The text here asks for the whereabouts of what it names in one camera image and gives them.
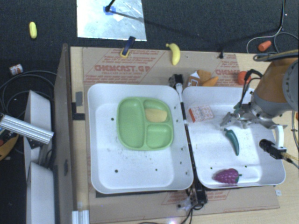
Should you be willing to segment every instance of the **banana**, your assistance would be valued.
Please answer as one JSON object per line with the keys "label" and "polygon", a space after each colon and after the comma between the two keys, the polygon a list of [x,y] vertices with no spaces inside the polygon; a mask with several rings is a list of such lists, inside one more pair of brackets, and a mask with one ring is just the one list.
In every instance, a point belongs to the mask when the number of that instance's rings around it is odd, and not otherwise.
{"label": "banana", "polygon": [[171,44],[167,43],[166,47],[169,47],[170,50],[172,50],[172,64],[176,65],[181,58],[181,51],[180,51],[178,45],[175,43],[171,43]]}

